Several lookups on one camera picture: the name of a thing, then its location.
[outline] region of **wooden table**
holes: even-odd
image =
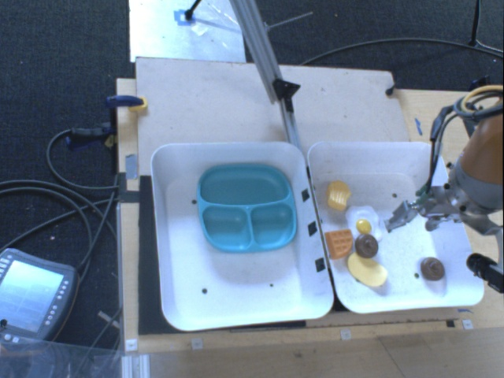
[[[118,80],[117,92],[122,95],[136,95],[135,80]],[[391,99],[397,99],[402,108],[410,140],[427,142],[430,125],[439,109],[455,102],[463,94],[461,92],[447,91],[396,90]],[[137,113],[129,112],[125,108],[119,108],[117,122],[120,172],[125,172],[126,156],[138,153],[137,120]],[[420,121],[423,135],[419,134],[415,120]],[[462,123],[453,122],[444,138],[443,157],[445,161],[455,161],[467,141],[468,138]],[[129,191],[137,191],[139,189],[139,181],[128,180],[127,187]],[[502,212],[493,215],[492,218],[501,224]],[[261,369],[258,366],[258,360],[266,357],[266,353],[272,368],[275,365],[280,368],[291,357],[294,357],[292,361],[295,362],[298,362],[302,358],[307,361],[311,360],[309,361],[312,363],[310,364],[312,365],[311,369],[296,369],[291,365],[292,371],[296,374],[305,371],[305,375],[298,376],[307,376],[309,372],[313,373],[314,376],[324,376],[322,373],[317,374],[317,371],[328,372],[335,371],[334,369],[338,368],[343,368],[343,370],[348,372],[353,371],[352,363],[344,362],[344,354],[349,357],[347,360],[354,360],[355,362],[358,362],[359,355],[367,354],[369,360],[376,362],[373,368],[376,368],[376,365],[381,365],[384,368],[382,370],[375,370],[375,372],[381,371],[383,374],[386,374],[389,368],[391,368],[390,358],[394,359],[390,353],[391,348],[394,347],[397,350],[396,352],[401,353],[401,349],[394,343],[403,343],[404,346],[416,343],[420,346],[420,352],[432,351],[432,346],[428,346],[427,350],[422,346],[436,340],[448,343],[448,347],[453,346],[454,343],[458,343],[461,340],[456,339],[457,335],[462,335],[463,337],[467,335],[466,332],[461,332],[464,329],[462,320],[470,320],[474,327],[474,331],[471,334],[478,335],[477,337],[474,336],[475,340],[479,340],[478,346],[482,346],[485,349],[485,346],[490,348],[493,342],[488,342],[489,339],[487,338],[489,337],[491,340],[502,342],[500,335],[504,332],[504,318],[502,318],[504,303],[502,296],[490,289],[486,284],[483,301],[476,306],[464,310],[451,308],[421,309],[372,315],[331,313],[320,320],[308,322],[307,327],[301,329],[252,330],[249,332],[222,330],[140,336],[138,334],[138,219],[139,205],[137,203],[120,204],[119,262],[121,274],[120,292],[123,302],[124,349],[127,352],[138,352],[140,354],[175,352],[172,355],[165,355],[163,358],[156,358],[157,365],[164,365],[165,368],[168,368],[167,365],[170,365],[170,371],[175,374],[174,376],[191,376],[192,373],[194,373],[192,376],[196,376],[197,371],[202,376],[223,376],[221,375],[223,373],[222,365],[215,365],[211,369],[207,368],[207,363],[210,363],[211,360],[213,360],[211,363],[219,364],[219,361],[214,357],[224,357],[228,361],[230,358],[240,358],[243,362],[248,362],[253,367],[247,371],[242,369],[242,371],[246,371],[242,375],[252,376],[253,374],[249,374],[249,371],[257,372]],[[485,254],[494,259],[497,258],[495,238],[482,237],[472,230],[466,229],[475,252]],[[454,328],[447,327],[447,320],[454,320]],[[343,341],[348,332],[351,334],[351,344],[347,344],[346,340]],[[204,352],[205,354],[193,354],[193,351],[182,351],[180,353],[181,350],[193,350],[199,347],[208,350],[208,352]],[[447,349],[444,351],[450,352],[454,350]],[[342,365],[345,365],[344,367],[336,365],[336,358],[334,358],[335,351],[343,352],[343,356],[340,354],[338,359],[342,362]],[[277,354],[277,357],[272,358],[271,354]],[[492,362],[502,363],[499,357],[488,357],[490,357]],[[317,366],[314,360],[318,360],[319,358],[327,362],[326,369],[324,369],[323,365]],[[187,367],[189,364],[184,363],[192,363],[195,369],[189,369]],[[361,365],[359,368],[362,368],[362,371],[373,371],[370,365],[365,363],[364,366]]]

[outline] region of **yellow clamp pad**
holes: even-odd
[[[143,104],[142,105],[137,105],[137,106],[129,106],[128,107],[128,110],[130,112],[141,112],[143,110],[147,110],[147,100],[145,97],[139,97],[142,101],[143,101]]]

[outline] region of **blue tape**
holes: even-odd
[[[186,11],[184,9],[178,9],[177,11],[174,11],[173,17],[176,23],[182,26],[192,25],[194,22],[196,22],[194,14],[191,20],[186,20]]]
[[[420,127],[420,121],[415,117],[415,125],[417,126],[418,134],[423,135],[422,129]]]

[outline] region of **dark floor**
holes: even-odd
[[[300,64],[325,51],[375,39],[418,37],[465,44],[476,0],[258,0],[268,24],[309,11],[306,19],[269,34],[280,63]],[[502,49],[504,0],[483,0],[478,38]],[[109,119],[104,99],[118,77],[133,77],[129,63],[128,0],[0,0],[0,182],[54,181],[45,149],[56,133]],[[467,90],[490,76],[502,83],[502,59],[437,43],[383,43],[345,50],[317,65],[386,69],[397,87]],[[54,150],[54,164],[70,180],[88,185],[113,182],[111,152],[101,145],[70,153]],[[0,189],[0,245],[66,211],[42,195],[5,195]],[[98,199],[108,194],[90,194]],[[90,215],[93,231],[99,219]],[[87,250],[79,219],[61,222],[18,246],[42,258],[77,265]],[[64,343],[90,345],[118,307],[117,248],[104,232],[92,257],[69,321]],[[113,328],[98,343],[111,347]]]

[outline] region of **robotic hand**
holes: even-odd
[[[479,102],[498,98],[492,106],[476,107]],[[432,186],[432,177],[441,151],[446,126],[461,117],[470,140],[456,164],[451,166],[448,181]],[[495,235],[498,261],[472,254],[467,266],[499,293],[504,292],[502,226],[489,214],[502,210],[502,86],[486,86],[471,91],[453,106],[443,108],[432,124],[431,164],[427,183],[417,192],[417,200],[404,201],[386,221],[391,232],[410,222],[417,214],[427,218],[425,228],[433,231],[445,221],[463,222],[482,235]]]

